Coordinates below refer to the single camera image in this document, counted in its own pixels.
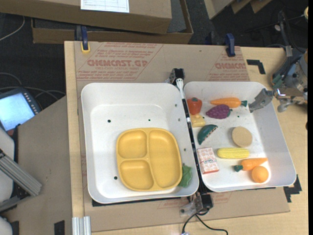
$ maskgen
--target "yellow plate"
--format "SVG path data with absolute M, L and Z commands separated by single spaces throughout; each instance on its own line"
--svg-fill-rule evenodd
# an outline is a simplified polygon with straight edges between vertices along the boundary
M 165 129 L 138 128 L 123 132 L 116 142 L 116 159 L 120 179 L 129 189 L 165 190 L 181 181 L 177 141 Z

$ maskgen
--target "yellow corn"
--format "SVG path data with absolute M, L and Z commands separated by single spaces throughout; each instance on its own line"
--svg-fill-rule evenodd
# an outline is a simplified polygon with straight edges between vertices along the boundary
M 244 148 L 220 148 L 217 155 L 222 159 L 245 159 L 250 152 Z

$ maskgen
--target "cell phone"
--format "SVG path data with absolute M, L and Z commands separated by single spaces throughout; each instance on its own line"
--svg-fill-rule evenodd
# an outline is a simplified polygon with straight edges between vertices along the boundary
M 6 132 L 30 120 L 40 111 L 36 99 L 23 87 L 0 94 L 0 127 Z

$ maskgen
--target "table surface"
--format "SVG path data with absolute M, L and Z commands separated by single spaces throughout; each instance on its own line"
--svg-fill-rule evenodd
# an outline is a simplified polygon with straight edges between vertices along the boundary
M 272 67 L 282 63 L 284 51 L 278 48 L 242 47 L 244 59 L 260 60 L 267 74 L 273 72 Z M 84 216 L 84 201 L 82 190 L 81 157 L 79 145 L 79 126 L 77 116 L 77 91 L 75 75 L 74 43 L 65 42 L 66 80 L 67 80 L 67 115 L 69 128 L 69 152 L 72 191 L 73 217 Z M 257 81 L 270 88 L 268 76 L 261 76 L 258 69 L 246 63 L 251 81 Z M 273 101 L 275 108 L 278 100 Z M 300 194 L 292 195 L 289 203 L 290 212 L 245 216 L 237 218 L 205 221 L 213 228 L 226 229 L 232 235 L 263 235 L 263 234 L 309 234 L 308 218 L 308 132 L 305 125 L 308 121 L 307 107 L 291 105 L 285 112 L 277 113 L 277 117 L 290 150 L 291 157 L 302 187 Z M 179 235 L 183 224 L 161 225 L 153 227 L 132 228 L 114 231 L 92 233 L 95 235 L 121 234 L 156 234 Z M 225 234 L 221 231 L 208 230 L 200 222 L 189 222 L 186 231 L 192 234 Z

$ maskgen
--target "black floor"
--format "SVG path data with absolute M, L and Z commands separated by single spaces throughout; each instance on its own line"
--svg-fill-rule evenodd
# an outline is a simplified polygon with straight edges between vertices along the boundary
M 309 0 L 273 0 L 258 13 L 253 13 L 247 5 L 236 15 L 231 7 L 209 19 L 203 0 L 186 0 L 194 35 L 189 44 L 204 45 L 205 38 L 210 43 L 223 45 L 224 36 L 232 33 L 235 45 L 249 47 L 267 47 L 284 44 L 281 34 L 274 29 L 278 22 L 278 13 L 285 11 L 287 19 L 303 15 Z M 290 20 L 289 37 L 292 46 L 308 47 L 308 23 L 304 17 Z M 33 44 L 30 18 L 25 18 L 23 27 L 15 34 L 5 38 L 18 29 L 23 17 L 0 13 L 0 93 L 22 85 L 30 88 L 43 108 L 61 98 L 66 90 L 64 72 L 63 45 Z

